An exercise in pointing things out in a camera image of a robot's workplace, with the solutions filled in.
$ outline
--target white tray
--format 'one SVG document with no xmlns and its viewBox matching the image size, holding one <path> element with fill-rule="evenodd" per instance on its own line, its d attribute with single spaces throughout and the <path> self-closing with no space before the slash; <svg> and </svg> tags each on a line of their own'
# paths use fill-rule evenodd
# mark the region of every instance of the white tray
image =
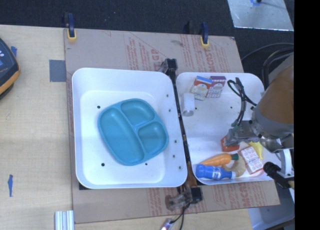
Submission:
<svg viewBox="0 0 320 230">
<path fill-rule="evenodd" d="M 187 165 L 170 78 L 155 71 L 81 68 L 72 76 L 75 168 L 90 189 L 177 187 Z M 128 99 L 148 102 L 161 118 L 168 145 L 148 161 L 127 166 L 108 151 L 98 129 L 101 111 Z"/>
<path fill-rule="evenodd" d="M 264 86 L 260 79 L 250 73 L 184 72 L 176 79 L 181 110 L 184 103 L 183 94 L 190 91 L 197 76 L 208 79 L 210 76 L 225 76 L 226 82 L 219 98 L 205 98 L 203 101 L 195 99 L 196 110 L 194 110 L 194 114 L 192 116 L 182 115 L 193 173 L 196 172 L 197 164 L 211 156 L 223 153 L 220 140 L 228 133 L 228 130 L 231 128 L 231 123 L 233 123 L 239 115 L 241 99 L 229 88 L 227 81 L 230 79 L 236 81 L 236 77 L 239 77 L 246 95 L 256 104 L 264 92 Z M 250 103 L 247 103 L 243 120 L 251 119 L 251 106 Z M 273 162 L 278 166 L 281 165 L 276 155 L 270 153 L 265 148 L 263 148 L 262 157 L 263 163 Z M 254 174 L 249 174 L 246 170 L 242 176 L 236 177 L 235 179 L 204 180 L 203 178 L 199 178 L 198 180 L 205 185 L 216 185 L 266 181 L 271 180 L 271 178 L 267 176 L 263 170 Z"/>
</svg>

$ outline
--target black and orange device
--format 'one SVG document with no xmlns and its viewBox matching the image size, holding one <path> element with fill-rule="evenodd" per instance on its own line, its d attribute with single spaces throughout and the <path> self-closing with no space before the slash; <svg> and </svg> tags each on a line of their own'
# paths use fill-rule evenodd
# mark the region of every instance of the black and orange device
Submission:
<svg viewBox="0 0 320 230">
<path fill-rule="evenodd" d="M 11 49 L 0 38 L 0 100 L 13 88 L 20 66 Z"/>
</svg>

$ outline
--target white cylinder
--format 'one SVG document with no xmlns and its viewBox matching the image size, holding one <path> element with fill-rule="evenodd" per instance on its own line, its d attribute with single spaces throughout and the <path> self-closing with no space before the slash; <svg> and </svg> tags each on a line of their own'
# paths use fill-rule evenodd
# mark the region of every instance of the white cylinder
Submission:
<svg viewBox="0 0 320 230">
<path fill-rule="evenodd" d="M 192 116 L 195 110 L 195 95 L 193 93 L 183 94 L 183 116 Z"/>
</svg>

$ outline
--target cardboard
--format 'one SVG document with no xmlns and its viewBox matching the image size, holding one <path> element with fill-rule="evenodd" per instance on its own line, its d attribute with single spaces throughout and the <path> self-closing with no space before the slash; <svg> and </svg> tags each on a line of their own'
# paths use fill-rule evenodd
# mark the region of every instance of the cardboard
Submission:
<svg viewBox="0 0 320 230">
<path fill-rule="evenodd" d="M 235 40 L 209 36 L 209 46 L 199 35 L 77 29 L 77 39 L 68 40 L 64 30 L 66 84 L 72 199 L 75 223 L 177 215 L 166 208 L 165 197 L 176 196 L 173 188 L 86 189 L 75 169 L 75 140 L 71 79 L 80 68 L 158 71 L 161 63 L 176 59 L 177 75 L 183 72 L 242 73 Z M 186 213 L 224 211 L 278 205 L 273 180 L 234 184 L 202 185 L 203 200 Z"/>
</svg>

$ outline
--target black fabric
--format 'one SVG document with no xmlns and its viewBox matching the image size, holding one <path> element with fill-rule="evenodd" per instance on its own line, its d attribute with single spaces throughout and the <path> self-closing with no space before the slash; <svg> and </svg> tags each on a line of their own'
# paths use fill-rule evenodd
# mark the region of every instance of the black fabric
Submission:
<svg viewBox="0 0 320 230">
<path fill-rule="evenodd" d="M 295 0 L 284 2 L 294 26 Z M 268 44 L 294 42 L 293 31 L 235 28 L 227 0 L 0 0 L 1 25 L 61 27 L 63 12 L 71 12 L 75 28 L 84 29 L 182 34 L 188 21 L 195 30 L 206 22 L 209 35 L 235 37 L 241 58 Z M 263 62 L 281 48 L 248 57 L 244 71 L 261 78 Z"/>
</svg>

